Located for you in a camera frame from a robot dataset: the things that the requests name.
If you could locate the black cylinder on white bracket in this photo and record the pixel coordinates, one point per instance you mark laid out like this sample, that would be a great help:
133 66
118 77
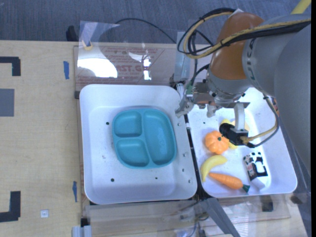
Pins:
234 133

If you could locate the orange toy pumpkin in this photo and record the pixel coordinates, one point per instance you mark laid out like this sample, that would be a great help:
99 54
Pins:
216 143

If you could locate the yellow banana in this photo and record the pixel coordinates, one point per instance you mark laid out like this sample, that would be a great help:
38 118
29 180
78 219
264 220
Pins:
209 163

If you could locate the orange carrot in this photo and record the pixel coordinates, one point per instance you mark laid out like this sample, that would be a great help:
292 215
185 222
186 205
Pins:
228 180

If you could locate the white plastic tray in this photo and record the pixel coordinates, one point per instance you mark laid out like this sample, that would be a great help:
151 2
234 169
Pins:
276 171
98 157

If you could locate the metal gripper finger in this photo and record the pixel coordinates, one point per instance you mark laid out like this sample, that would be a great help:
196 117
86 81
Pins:
211 110
183 107

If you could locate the cow print milk carton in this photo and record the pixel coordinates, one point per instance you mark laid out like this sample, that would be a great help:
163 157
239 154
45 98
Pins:
255 168

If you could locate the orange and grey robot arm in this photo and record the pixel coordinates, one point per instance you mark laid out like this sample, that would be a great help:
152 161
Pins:
276 65

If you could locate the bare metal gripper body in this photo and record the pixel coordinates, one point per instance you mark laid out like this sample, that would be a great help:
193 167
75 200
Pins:
203 94

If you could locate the blue divided plate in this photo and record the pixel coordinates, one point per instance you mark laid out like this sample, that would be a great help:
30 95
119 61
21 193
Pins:
148 137

